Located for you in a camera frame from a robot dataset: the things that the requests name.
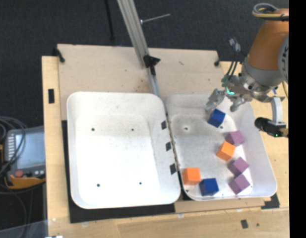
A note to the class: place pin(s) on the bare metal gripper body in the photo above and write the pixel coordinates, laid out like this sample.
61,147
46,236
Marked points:
244,89

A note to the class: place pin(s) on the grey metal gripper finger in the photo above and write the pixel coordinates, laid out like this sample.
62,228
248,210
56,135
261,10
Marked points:
215,99
237,103

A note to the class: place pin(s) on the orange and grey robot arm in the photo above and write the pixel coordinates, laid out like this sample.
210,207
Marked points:
266,46

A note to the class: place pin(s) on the blue cube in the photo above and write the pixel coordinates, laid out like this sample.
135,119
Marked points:
216,118
208,187

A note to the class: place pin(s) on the purple cube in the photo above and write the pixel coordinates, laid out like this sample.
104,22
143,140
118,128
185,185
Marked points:
238,167
235,137
239,184

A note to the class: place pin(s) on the orange cube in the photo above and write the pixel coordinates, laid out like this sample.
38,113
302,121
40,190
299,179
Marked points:
226,151
191,176

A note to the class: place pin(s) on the white plastic tray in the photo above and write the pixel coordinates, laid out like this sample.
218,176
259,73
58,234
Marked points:
118,157
200,152

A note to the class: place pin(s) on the pale wood board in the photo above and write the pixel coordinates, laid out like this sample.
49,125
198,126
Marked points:
100,68

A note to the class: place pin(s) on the black cylinder on white bracket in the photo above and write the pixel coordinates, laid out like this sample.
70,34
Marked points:
266,125

